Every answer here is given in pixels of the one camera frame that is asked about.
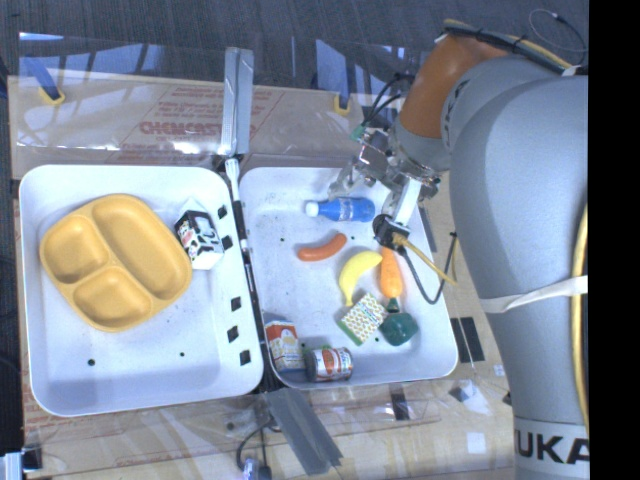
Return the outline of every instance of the white bottle cap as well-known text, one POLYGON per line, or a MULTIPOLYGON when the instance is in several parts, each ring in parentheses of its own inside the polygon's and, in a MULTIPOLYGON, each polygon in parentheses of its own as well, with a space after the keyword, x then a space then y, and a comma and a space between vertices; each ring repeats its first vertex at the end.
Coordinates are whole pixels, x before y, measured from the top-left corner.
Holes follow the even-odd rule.
POLYGON ((309 201, 304 207, 304 211, 309 217, 317 217, 319 210, 320 206, 315 201, 309 201))

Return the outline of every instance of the transparent plastic sheet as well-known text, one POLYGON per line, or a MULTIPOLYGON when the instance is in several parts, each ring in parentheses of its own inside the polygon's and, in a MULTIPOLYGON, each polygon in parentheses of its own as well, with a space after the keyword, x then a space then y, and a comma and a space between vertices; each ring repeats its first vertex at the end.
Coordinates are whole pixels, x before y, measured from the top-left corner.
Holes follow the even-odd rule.
MULTIPOLYGON (((98 129, 104 123, 117 127, 119 110, 129 106, 133 95, 149 94, 149 88, 155 90, 156 85, 166 90, 195 88, 194 94, 200 94, 201 89, 205 91, 202 94, 209 95, 213 93, 207 91, 214 88, 221 91, 224 52, 50 37, 40 41, 43 38, 25 35, 21 51, 24 56, 40 58, 49 72, 59 77, 65 104, 72 103, 75 87, 93 91, 105 84, 122 85, 118 90, 105 91, 102 101, 112 93, 118 95, 112 103, 100 102, 98 116, 93 112, 83 114, 89 102, 76 102, 68 120, 62 123, 61 107, 43 103, 33 77, 26 65, 23 70, 21 62, 20 76, 12 77, 9 86, 14 177, 20 178, 34 166, 51 161, 211 166, 215 157, 212 144, 219 142, 219 135, 204 134, 207 140, 203 142, 189 142, 192 137, 186 137, 166 150, 152 143, 148 149, 147 145, 140 148, 137 158, 128 158, 127 148, 114 138, 117 134, 111 133, 113 129, 101 135, 87 133, 96 127, 83 120, 97 118, 98 129), (96 50, 93 57, 90 50, 96 50), (35 114, 41 117, 39 113, 45 112, 49 118, 43 119, 35 134, 22 124, 29 111, 23 91, 30 93, 35 114), (105 158, 109 155, 113 155, 111 159, 105 158)), ((378 91, 396 72, 417 72, 424 56, 424 52, 386 46, 292 40, 290 72, 255 71, 250 153, 243 161, 243 171, 254 163, 341 167, 359 149, 349 135, 378 91), (347 112, 339 108, 344 94, 351 95, 347 112)), ((195 103, 208 105, 211 99, 198 96, 195 103)), ((380 115, 378 126, 389 124, 397 115, 402 99, 394 103, 380 115)), ((201 122, 206 126, 213 120, 203 115, 201 122)), ((436 263, 442 265, 449 232, 453 231, 448 194, 443 191, 425 207, 435 236, 436 263)), ((458 268, 464 275, 462 259, 458 268)), ((452 318, 466 317, 476 304, 468 280, 460 289, 447 288, 445 297, 452 318)), ((476 322, 485 325, 479 318, 476 322)), ((344 455, 342 466, 326 477, 411 478, 510 466, 511 411, 504 401, 508 388, 499 361, 490 361, 498 357, 495 344, 487 346, 491 347, 485 350, 487 361, 460 364, 447 379, 305 392, 344 455)), ((216 471, 216 478, 239 478, 237 447, 268 420, 261 395, 58 418, 44 412, 29 397, 28 375, 23 384, 26 449, 39 454, 42 466, 29 473, 30 478, 74 478, 87 472, 93 472, 95 478, 108 478, 99 473, 107 475, 114 468, 127 468, 143 477, 210 478, 211 471, 216 471)), ((305 477, 284 436, 269 428, 265 434, 274 478, 305 477)), ((246 444, 243 456, 261 458, 259 436, 246 444)))

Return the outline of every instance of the carrot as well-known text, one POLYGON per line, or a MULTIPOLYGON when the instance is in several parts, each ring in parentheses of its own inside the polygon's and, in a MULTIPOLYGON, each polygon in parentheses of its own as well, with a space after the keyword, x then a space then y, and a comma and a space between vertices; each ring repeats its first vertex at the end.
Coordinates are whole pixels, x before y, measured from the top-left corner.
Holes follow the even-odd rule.
POLYGON ((383 247, 380 251, 382 261, 380 262, 380 290, 389 299, 399 297, 404 289, 400 266, 395 257, 395 253, 388 247, 383 247))
POLYGON ((319 247, 302 247, 298 251, 298 258, 302 261, 320 261, 330 258, 347 243, 347 237, 343 233, 336 235, 326 244, 319 247))

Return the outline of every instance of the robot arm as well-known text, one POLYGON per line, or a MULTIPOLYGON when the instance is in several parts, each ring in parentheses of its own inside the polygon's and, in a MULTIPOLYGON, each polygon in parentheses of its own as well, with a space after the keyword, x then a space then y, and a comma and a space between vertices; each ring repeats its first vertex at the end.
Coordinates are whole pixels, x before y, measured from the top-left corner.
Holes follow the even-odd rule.
POLYGON ((365 137, 351 175, 332 185, 390 188, 374 221, 388 246, 390 232, 410 232, 404 215, 417 194, 435 195, 438 175, 450 171, 459 245, 509 381, 516 478, 526 480, 590 477, 588 372, 576 367, 571 338, 581 290, 558 291, 585 271, 575 253, 586 220, 588 77, 552 64, 560 69, 447 35, 387 143, 365 137), (534 296, 505 310, 524 294, 534 296))

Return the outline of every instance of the white tray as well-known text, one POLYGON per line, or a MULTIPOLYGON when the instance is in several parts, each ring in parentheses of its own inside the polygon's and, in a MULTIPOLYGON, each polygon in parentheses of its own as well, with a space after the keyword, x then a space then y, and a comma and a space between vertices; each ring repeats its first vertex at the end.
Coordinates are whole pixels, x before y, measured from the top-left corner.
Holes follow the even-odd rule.
MULTIPOLYGON (((457 364, 458 348, 444 298, 441 297, 435 305, 429 305, 420 295, 406 262, 401 258, 399 262, 405 284, 400 298, 401 310, 414 316, 420 327, 419 333, 408 343, 394 347, 377 331, 358 347, 337 326, 337 320, 346 310, 337 282, 342 265, 357 251, 380 248, 373 238, 370 222, 333 222, 305 215, 305 202, 326 199, 327 188, 338 172, 339 169, 331 168, 257 167, 248 171, 240 181, 240 197, 244 202, 248 243, 262 311, 291 320, 304 344, 303 350, 330 345, 347 347, 353 355, 353 375, 346 381, 312 383, 298 372, 280 373, 280 379, 292 387, 311 389, 434 379, 448 375, 457 364), (348 242, 332 258, 304 263, 296 257, 299 246, 323 243, 336 231, 346 234, 348 242)), ((388 190, 378 183, 353 195, 372 199, 379 213, 387 194, 388 190)), ((431 257, 417 209, 409 227, 412 243, 431 257)), ((417 256, 409 254, 427 294, 435 296, 438 277, 417 256)), ((382 298, 377 269, 360 279, 354 300, 366 291, 382 298)))
POLYGON ((264 363, 231 200, 217 174, 197 167, 38 167, 20 184, 20 215, 31 387, 44 409, 105 413, 236 396, 258 385, 264 363), (234 244, 211 271, 194 271, 174 304, 115 334, 81 320, 38 257, 52 224, 114 193, 140 197, 171 227, 194 197, 234 244), (238 336, 230 341, 234 327, 238 336))

